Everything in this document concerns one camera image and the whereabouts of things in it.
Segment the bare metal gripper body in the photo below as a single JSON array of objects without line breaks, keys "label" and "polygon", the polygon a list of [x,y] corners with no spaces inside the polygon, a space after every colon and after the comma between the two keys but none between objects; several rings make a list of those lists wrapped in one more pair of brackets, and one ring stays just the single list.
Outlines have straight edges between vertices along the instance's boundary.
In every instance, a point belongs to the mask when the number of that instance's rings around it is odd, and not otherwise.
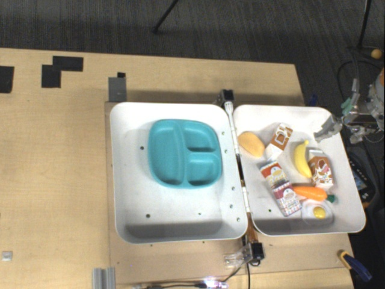
[{"label": "bare metal gripper body", "polygon": [[342,121],[354,135],[366,135],[379,130],[377,121],[370,113],[350,111],[343,116]]}]

